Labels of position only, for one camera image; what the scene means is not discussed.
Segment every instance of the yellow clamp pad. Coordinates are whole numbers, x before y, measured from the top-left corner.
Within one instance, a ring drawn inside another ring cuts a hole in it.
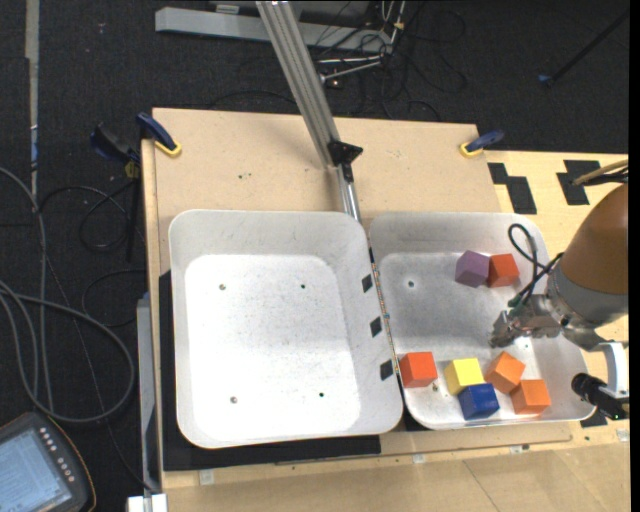
[[[124,166],[124,173],[127,175],[127,178],[139,178],[140,177],[140,166],[133,161],[127,163]]]
[[[173,150],[169,149],[164,144],[160,144],[158,141],[156,141],[156,147],[159,150],[161,150],[165,155],[169,155],[170,157],[174,158],[178,156],[182,151],[182,144],[180,144],[177,140],[174,140],[173,142],[176,145],[176,147]]]
[[[484,151],[484,148],[478,148],[475,151],[467,151],[468,144],[469,143],[467,142],[466,144],[460,145],[460,153],[462,153],[462,156],[466,158],[473,158],[474,156],[478,156],[480,153]]]

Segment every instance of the metal pole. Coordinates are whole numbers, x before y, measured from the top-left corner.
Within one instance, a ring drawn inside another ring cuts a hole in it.
[[[256,5],[322,163],[335,169],[344,211],[360,222],[353,182],[346,179],[342,165],[334,164],[329,153],[328,144],[340,141],[340,135],[293,9],[289,2],[264,1]]]

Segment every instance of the metal frame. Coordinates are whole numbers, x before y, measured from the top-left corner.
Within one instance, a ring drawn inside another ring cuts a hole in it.
[[[344,211],[361,222],[353,180],[344,164],[334,163],[329,151],[329,144],[340,141],[340,135],[293,9],[289,2],[256,4],[322,163],[336,171]]]
[[[270,40],[260,18],[240,14],[197,11],[164,7],[156,11],[156,32],[178,32],[205,36],[232,37],[254,41]],[[307,45],[341,50],[361,49],[365,53],[391,51],[391,38],[378,30],[356,30],[351,27],[300,23]]]

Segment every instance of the wooden table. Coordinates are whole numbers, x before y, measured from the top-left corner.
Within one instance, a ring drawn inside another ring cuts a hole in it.
[[[156,395],[158,278],[170,269],[167,230],[188,209],[336,211],[332,173],[322,169],[300,116],[155,109],[183,145],[170,158],[142,147],[147,263]],[[488,162],[526,176],[549,254],[564,250],[590,208],[612,186],[588,189],[590,205],[568,206],[556,173],[564,160],[601,165],[625,155],[491,152],[464,158],[475,125],[337,118],[343,140],[364,148],[354,163],[363,225],[386,211],[513,211]],[[628,339],[628,319],[606,328]],[[604,358],[588,354],[606,380]],[[162,407],[158,408],[162,427]],[[584,510],[630,508],[629,420],[583,429],[579,422],[381,436],[382,453],[350,459],[263,464],[204,471],[161,471],[171,511]]]

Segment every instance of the blue cube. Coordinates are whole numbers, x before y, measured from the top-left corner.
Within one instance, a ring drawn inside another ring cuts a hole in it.
[[[465,420],[488,418],[500,409],[496,391],[489,383],[467,386],[458,393],[458,400]]]

